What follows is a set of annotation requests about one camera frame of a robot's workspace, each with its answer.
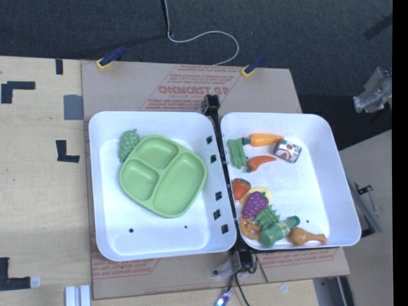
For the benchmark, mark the green divided plate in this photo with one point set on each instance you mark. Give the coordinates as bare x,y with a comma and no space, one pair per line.
165,177

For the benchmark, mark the purple grapes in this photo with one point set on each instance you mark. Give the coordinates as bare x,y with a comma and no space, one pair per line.
254,204

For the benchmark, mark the orange pretzel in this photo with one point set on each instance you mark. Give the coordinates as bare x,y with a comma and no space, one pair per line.
248,228

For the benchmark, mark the green lettuce leaf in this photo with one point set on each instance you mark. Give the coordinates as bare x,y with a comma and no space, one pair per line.
267,217

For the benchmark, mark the brown cardboard board red print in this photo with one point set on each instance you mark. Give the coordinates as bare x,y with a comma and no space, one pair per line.
127,84

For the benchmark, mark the yellow round slice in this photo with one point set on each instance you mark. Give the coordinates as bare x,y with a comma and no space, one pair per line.
262,191

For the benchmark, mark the green grapes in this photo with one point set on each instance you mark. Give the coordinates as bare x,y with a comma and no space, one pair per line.
126,143

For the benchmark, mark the orange chicken drumstick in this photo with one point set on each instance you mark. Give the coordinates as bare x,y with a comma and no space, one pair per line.
303,236

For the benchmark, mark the green bottle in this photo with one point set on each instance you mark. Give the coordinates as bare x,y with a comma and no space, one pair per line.
274,233

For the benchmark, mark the red and white can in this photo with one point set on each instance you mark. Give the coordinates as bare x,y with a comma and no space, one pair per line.
287,150

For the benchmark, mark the green asparagus bundle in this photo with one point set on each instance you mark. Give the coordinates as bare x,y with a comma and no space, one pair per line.
236,153

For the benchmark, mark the red tomato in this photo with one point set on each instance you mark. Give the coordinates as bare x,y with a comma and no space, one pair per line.
240,187

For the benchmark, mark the orange carrot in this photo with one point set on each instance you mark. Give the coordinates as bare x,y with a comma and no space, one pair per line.
264,139

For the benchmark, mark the thin black rod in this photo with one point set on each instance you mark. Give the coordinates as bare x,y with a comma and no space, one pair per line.
223,158

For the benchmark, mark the orange chili pepper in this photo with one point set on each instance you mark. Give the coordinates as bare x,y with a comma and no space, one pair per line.
258,162

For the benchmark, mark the white plastic tray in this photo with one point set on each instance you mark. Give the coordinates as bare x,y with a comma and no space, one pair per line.
287,196
159,237

